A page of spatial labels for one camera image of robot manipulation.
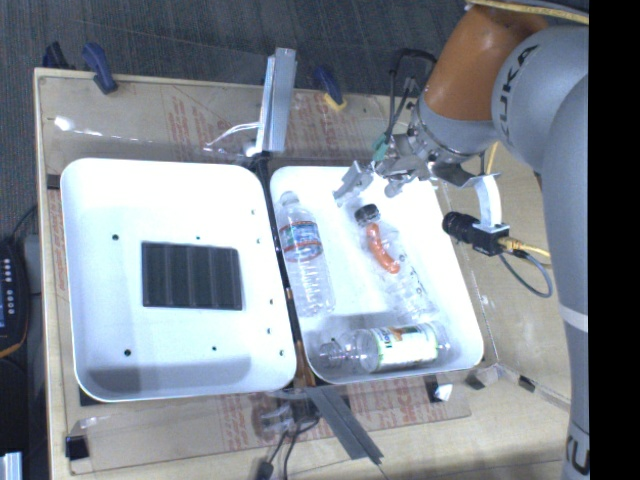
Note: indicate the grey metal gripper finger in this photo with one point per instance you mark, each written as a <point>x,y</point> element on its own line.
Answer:
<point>354,180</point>
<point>397,185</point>

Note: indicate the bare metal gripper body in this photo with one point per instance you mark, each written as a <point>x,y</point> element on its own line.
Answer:
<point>407,155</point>

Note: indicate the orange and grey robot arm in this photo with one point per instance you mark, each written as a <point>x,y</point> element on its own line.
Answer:
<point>550,93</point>

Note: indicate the clear bottle, blue red label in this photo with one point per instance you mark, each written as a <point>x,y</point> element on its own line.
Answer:
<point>305,258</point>

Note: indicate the clear bottle with black cap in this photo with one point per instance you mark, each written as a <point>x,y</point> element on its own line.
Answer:
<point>410,293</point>

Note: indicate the white plastic tray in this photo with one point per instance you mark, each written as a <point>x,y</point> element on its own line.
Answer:
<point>450,293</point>
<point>110,293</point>

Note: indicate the clear bottle, white green label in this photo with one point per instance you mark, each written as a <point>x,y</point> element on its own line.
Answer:
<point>405,348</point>

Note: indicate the black ribbed rectangular pad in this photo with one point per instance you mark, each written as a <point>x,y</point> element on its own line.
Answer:
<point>192,276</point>

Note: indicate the brown cardboard board, red print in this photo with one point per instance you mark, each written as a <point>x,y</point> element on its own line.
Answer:
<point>390,408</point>

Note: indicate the black cylinder on white bracket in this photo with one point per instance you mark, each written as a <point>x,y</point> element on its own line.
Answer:
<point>467,228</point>

